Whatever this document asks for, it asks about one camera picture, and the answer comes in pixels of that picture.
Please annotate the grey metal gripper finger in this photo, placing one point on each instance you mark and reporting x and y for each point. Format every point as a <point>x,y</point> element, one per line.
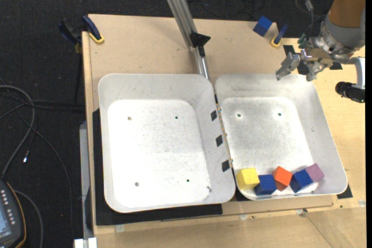
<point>314,70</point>
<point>288,65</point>

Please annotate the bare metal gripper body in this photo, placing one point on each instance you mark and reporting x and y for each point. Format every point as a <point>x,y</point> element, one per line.
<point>316,55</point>

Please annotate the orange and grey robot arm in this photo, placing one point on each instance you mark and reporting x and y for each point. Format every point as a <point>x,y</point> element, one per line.
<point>348,0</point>

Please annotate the blue cube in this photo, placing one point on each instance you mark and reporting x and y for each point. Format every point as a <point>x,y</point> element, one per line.
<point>263,26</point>
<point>302,180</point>
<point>266,184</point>

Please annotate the white plastic tray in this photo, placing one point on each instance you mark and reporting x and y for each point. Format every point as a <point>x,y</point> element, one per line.
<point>267,136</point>
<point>157,148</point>

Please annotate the purple cube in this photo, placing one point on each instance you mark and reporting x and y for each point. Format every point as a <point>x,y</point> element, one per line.
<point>315,172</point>

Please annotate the orange cube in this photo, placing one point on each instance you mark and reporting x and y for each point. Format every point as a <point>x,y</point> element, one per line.
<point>282,177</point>

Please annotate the yellow cube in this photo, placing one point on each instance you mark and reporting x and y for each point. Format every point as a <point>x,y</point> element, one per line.
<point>247,177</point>

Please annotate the pale wood board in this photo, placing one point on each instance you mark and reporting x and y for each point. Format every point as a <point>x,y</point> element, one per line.
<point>139,46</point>

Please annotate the black cylinder on white bracket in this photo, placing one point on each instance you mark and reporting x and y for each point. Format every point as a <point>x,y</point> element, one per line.
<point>350,91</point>

